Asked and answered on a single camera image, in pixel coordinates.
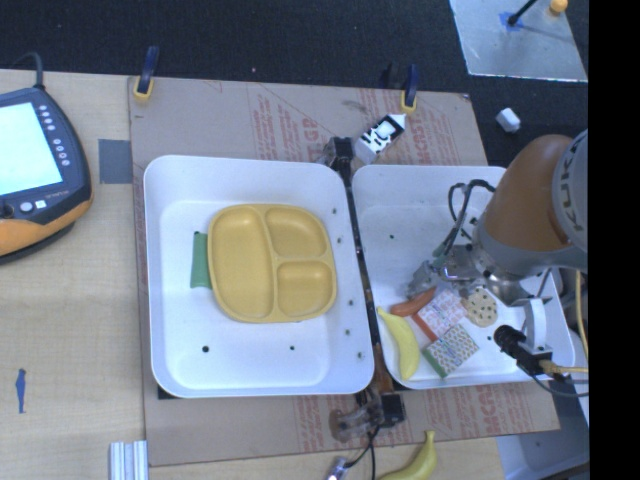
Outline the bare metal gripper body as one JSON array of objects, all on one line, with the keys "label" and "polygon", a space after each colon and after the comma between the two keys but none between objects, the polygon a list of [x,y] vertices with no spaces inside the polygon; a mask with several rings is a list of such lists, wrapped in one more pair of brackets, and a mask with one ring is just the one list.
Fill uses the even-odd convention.
[{"label": "bare metal gripper body", "polygon": [[520,304],[525,299],[522,277],[500,267],[481,246],[454,245],[436,257],[435,269],[463,298],[484,288],[503,304]]}]

